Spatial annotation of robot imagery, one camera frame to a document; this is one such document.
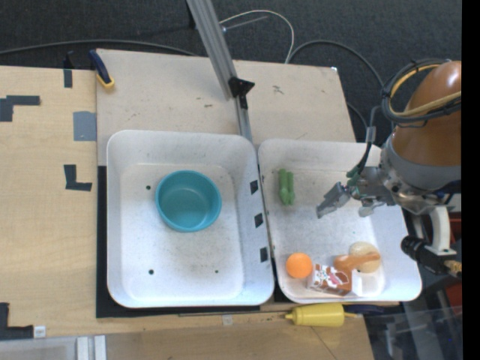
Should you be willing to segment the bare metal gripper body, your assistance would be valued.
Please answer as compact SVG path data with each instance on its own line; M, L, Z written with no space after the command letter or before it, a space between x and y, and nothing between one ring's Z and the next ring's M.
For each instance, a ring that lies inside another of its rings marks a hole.
M364 207L398 205L414 215L426 215L442 205L438 192L448 183L446 165L418 163L393 148L366 151L350 171L350 194Z

